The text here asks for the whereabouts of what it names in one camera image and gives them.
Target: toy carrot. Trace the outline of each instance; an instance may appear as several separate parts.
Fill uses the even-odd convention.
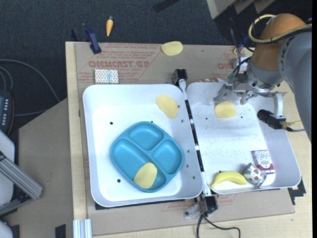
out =
[[[106,22],[107,37],[109,37],[110,32],[112,30],[112,27],[113,27],[113,18],[112,18],[112,16],[110,16],[109,19]]]

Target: blue plate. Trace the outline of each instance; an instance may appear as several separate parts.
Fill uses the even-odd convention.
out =
[[[110,157],[114,166],[144,192],[162,189],[173,179],[184,162],[183,151],[175,140],[152,122],[142,121],[129,127],[112,144]],[[147,162],[158,169],[151,188],[138,186],[133,178]]]

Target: red and white box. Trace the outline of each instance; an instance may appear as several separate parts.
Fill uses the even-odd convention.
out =
[[[258,169],[262,170],[266,174],[275,173],[272,159],[268,150],[252,151],[252,156]]]

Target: black floor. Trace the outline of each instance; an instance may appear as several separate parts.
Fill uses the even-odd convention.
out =
[[[312,0],[277,0],[262,14],[282,12],[307,20]],[[109,15],[116,31],[106,38]],[[12,131],[66,98],[64,45],[73,28],[83,34],[93,28],[100,42],[232,45],[229,19],[245,35],[257,16],[251,5],[239,15],[230,7],[212,20],[206,0],[0,0],[0,89],[14,96]]]

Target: banana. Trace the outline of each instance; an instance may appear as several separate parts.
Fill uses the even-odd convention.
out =
[[[247,183],[247,179],[239,172],[223,171],[216,175],[213,181],[213,184],[211,184],[210,187],[214,188],[218,183],[221,183],[227,180],[235,182],[237,184],[241,184],[241,185],[245,185]]]

